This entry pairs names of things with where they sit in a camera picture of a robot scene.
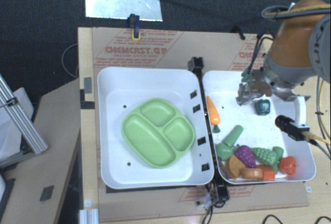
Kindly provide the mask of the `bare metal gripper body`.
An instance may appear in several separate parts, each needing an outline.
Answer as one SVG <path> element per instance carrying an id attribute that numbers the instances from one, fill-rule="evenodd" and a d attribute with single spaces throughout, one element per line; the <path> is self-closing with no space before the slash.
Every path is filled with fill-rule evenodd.
<path id="1" fill-rule="evenodd" d="M 258 95 L 293 97 L 293 85 L 280 79 L 272 70 L 253 70 L 247 84 L 249 91 Z"/>

